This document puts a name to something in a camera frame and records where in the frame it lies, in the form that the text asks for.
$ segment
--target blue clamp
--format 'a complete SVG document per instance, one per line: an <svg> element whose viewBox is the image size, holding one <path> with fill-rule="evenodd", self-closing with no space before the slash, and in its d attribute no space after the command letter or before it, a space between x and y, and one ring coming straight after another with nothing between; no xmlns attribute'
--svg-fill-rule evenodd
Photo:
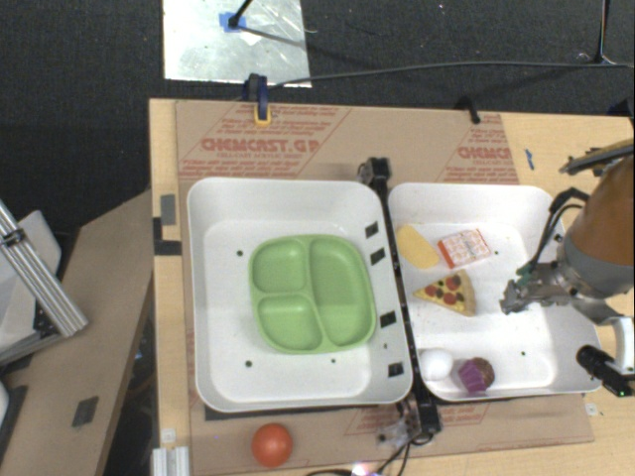
<svg viewBox="0 0 635 476"><path fill-rule="evenodd" d="M242 100L257 102L254 107L254 121L256 125L266 126L271 123L267 76L253 73L249 74L249 78L242 85Z"/></svg>

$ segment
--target metal plate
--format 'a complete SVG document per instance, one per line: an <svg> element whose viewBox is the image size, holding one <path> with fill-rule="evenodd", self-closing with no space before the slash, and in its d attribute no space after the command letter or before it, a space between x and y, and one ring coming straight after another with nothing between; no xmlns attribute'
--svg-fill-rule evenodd
<svg viewBox="0 0 635 476"><path fill-rule="evenodd" d="M243 1L163 0L165 77L242 83L256 72L270 84L308 77L300 0L254 0L241 30L223 27L221 15Z"/></svg>

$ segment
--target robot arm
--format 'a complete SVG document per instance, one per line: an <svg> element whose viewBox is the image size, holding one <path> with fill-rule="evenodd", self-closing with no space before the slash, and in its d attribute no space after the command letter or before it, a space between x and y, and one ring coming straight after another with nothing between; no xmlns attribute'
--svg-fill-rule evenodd
<svg viewBox="0 0 635 476"><path fill-rule="evenodd" d="M577 360L618 396L633 395L635 391L633 318L616 312L604 300L633 288L632 154L633 142L628 141L571 159L561 169L574 175L613 161L604 169L591 196L572 188L556 197L536 255L518 270L519 279L509 282L500 301L505 313L521 311L533 302L543 306L569 304L595 324L612 325L617 338L616 358L585 347L578 352ZM585 201L585 205L567 204L572 197ZM581 211L560 241L557 259L539 263L558 218L570 207Z"/></svg>

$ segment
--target black fabric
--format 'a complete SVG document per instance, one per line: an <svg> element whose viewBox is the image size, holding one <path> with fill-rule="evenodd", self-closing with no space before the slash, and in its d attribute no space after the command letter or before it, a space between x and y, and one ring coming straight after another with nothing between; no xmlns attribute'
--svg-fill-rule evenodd
<svg viewBox="0 0 635 476"><path fill-rule="evenodd" d="M312 74L449 60L581 61L601 0L302 0ZM612 0L606 53L633 62L634 0ZM57 230L149 184L148 99L237 85L163 79L162 0L0 0L0 198ZM462 67L324 81L273 101L602 114L628 70Z"/></svg>

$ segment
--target white tray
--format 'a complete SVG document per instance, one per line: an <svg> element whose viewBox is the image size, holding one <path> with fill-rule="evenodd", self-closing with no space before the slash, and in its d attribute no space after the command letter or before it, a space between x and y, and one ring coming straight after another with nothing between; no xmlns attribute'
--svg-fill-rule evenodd
<svg viewBox="0 0 635 476"><path fill-rule="evenodd" d="M585 344L599 347L594 326L570 306L530 305L505 315L499 306L507 282L534 254L545 225L550 196L535 187L402 183L390 194L395 230L412 224L433 245L462 229L478 228L492 255L463 268L476 292L476 316L465 317L418 299L415 290L450 273L443 258L427 270L400 259L418 350L441 348L454 358L454 370L430 391L453 402L591 392L599 388L576 363ZM564 234L562 224L559 226ZM542 260L555 259L552 241ZM460 384L461 360L480 356L496 379L484 393L471 395Z"/></svg>
<svg viewBox="0 0 635 476"><path fill-rule="evenodd" d="M206 178L191 188L188 213L195 378L210 407L232 413L389 404L408 394L412 366L381 203L372 190L351 181ZM374 224L378 232L367 237ZM298 234L347 238L364 257L377 327L363 346L285 354L259 334L249 257L266 240ZM371 266L370 255L381 249L385 257ZM394 321L381 327L390 312Z"/></svg>

